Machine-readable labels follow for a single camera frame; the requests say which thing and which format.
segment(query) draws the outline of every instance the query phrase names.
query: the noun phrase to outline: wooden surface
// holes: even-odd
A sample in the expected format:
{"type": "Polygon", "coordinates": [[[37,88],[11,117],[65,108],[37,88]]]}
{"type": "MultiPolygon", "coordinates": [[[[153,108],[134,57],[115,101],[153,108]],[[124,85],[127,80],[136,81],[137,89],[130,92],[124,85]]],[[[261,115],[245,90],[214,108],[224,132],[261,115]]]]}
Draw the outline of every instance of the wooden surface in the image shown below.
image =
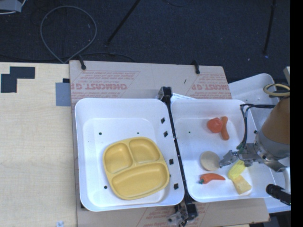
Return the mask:
{"type": "Polygon", "coordinates": [[[0,63],[0,74],[10,66],[34,66],[36,76],[0,93],[0,226],[75,227],[71,107],[55,99],[69,65],[0,63]]]}

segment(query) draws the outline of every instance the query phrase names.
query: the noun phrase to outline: black floor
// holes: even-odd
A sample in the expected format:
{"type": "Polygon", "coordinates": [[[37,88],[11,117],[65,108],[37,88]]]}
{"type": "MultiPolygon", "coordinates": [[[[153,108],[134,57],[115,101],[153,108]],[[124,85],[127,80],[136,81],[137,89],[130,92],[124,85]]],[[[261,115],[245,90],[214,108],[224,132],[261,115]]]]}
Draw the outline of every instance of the black floor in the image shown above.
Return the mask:
{"type": "Polygon", "coordinates": [[[88,61],[196,60],[223,66],[228,82],[260,73],[286,81],[290,0],[140,0],[114,34],[136,1],[28,0],[21,13],[2,11],[0,61],[68,63],[84,49],[88,61]]]}

